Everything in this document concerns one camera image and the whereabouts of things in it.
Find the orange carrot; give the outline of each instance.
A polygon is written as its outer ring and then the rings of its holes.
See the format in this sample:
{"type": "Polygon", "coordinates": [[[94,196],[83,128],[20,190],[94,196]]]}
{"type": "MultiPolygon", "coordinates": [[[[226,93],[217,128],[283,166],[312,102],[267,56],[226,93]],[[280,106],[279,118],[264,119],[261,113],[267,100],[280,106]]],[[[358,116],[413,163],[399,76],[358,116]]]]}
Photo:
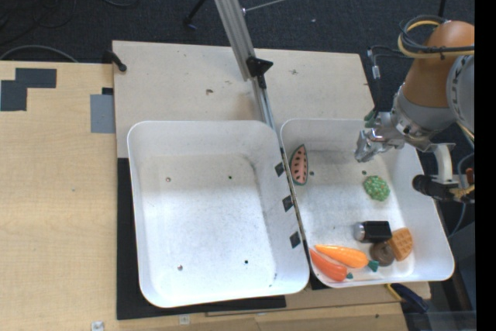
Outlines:
{"type": "Polygon", "coordinates": [[[356,248],[330,246],[325,244],[316,244],[315,248],[318,252],[349,267],[361,268],[369,264],[367,255],[356,248]]]}
{"type": "Polygon", "coordinates": [[[336,281],[343,281],[347,274],[348,270],[343,265],[335,264],[330,260],[325,259],[319,253],[316,253],[313,249],[310,249],[310,257],[312,258],[313,264],[328,278],[331,278],[336,281]]]}

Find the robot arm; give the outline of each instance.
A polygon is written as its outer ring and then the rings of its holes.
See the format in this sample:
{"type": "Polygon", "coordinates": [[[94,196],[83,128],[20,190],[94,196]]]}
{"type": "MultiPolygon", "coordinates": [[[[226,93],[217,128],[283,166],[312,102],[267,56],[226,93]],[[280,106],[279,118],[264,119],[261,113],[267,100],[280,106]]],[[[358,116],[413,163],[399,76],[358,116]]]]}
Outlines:
{"type": "MultiPolygon", "coordinates": [[[[436,155],[443,172],[432,183],[442,188],[448,181],[452,183],[450,153],[443,148],[453,144],[434,144],[431,138],[454,122],[474,137],[474,34],[474,26],[469,23],[435,16],[418,17],[406,24],[398,37],[398,47],[414,59],[412,66],[394,96],[391,111],[375,112],[366,119],[368,129],[360,131],[356,142],[357,161],[369,161],[377,153],[401,149],[407,143],[436,155]],[[426,24],[436,28],[419,46],[408,32],[426,24]]],[[[425,183],[418,179],[414,187],[421,191],[425,183]]]]}

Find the wooden table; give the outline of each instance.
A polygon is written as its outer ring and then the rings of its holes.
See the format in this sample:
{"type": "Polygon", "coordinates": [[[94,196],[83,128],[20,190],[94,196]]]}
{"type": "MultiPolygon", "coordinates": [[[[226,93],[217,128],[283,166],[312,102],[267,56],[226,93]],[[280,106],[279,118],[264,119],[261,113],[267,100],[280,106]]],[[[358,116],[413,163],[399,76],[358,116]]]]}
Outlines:
{"type": "MultiPolygon", "coordinates": [[[[126,156],[130,123],[147,117],[132,111],[140,109],[140,91],[124,87],[146,84],[150,76],[140,65],[148,64],[163,68],[162,82],[147,89],[147,101],[159,104],[148,107],[157,117],[255,119],[257,109],[228,47],[114,42],[113,50],[128,65],[126,76],[111,64],[0,62],[1,81],[15,80],[16,68],[57,70],[55,88],[27,88],[26,110],[0,112],[0,329],[90,330],[96,322],[105,331],[408,329],[383,285],[307,287],[288,295],[286,308],[262,313],[117,320],[116,159],[126,156]],[[102,88],[115,89],[115,133],[91,131],[98,117],[91,96],[102,88]],[[179,91],[187,101],[174,99],[179,91]],[[159,92],[163,102],[154,99],[159,92]]],[[[257,56],[274,62],[266,78],[278,127],[291,117],[361,118],[372,108],[356,54],[257,50],[257,56]],[[288,107],[296,92],[307,103],[288,107]]],[[[430,298],[427,282],[408,286],[430,298]]]]}

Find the white tray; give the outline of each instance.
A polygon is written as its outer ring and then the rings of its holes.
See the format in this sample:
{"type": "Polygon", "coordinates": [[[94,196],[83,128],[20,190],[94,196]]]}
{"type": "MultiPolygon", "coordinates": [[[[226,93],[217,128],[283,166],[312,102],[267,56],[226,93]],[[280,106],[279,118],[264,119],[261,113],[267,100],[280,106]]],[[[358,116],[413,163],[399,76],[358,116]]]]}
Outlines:
{"type": "Polygon", "coordinates": [[[302,290],[308,261],[276,133],[258,121],[128,134],[139,286],[169,308],[302,290]]]}
{"type": "Polygon", "coordinates": [[[353,269],[353,279],[341,282],[313,268],[315,275],[334,288],[446,280],[454,270],[453,255],[434,201],[412,188],[413,177],[423,174],[415,149],[405,145],[358,163],[353,151],[362,128],[362,120],[345,119],[292,119],[281,128],[288,159],[302,144],[307,150],[308,180],[305,185],[293,184],[307,244],[354,247],[368,255],[371,243],[355,240],[353,225],[386,220],[391,230],[410,229],[413,252],[377,272],[369,267],[353,269]],[[382,177],[391,189],[383,202],[371,199],[363,188],[363,181],[371,175],[382,177]]]}

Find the toy watermelon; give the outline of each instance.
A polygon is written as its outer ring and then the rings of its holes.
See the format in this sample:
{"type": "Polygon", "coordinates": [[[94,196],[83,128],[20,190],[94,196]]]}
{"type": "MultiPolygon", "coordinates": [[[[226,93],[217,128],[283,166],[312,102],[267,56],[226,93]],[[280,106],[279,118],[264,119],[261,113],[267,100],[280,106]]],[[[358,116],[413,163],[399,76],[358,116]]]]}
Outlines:
{"type": "Polygon", "coordinates": [[[308,160],[305,145],[301,145],[291,155],[289,162],[291,170],[291,178],[298,185],[304,185],[307,182],[308,176],[308,160]]]}

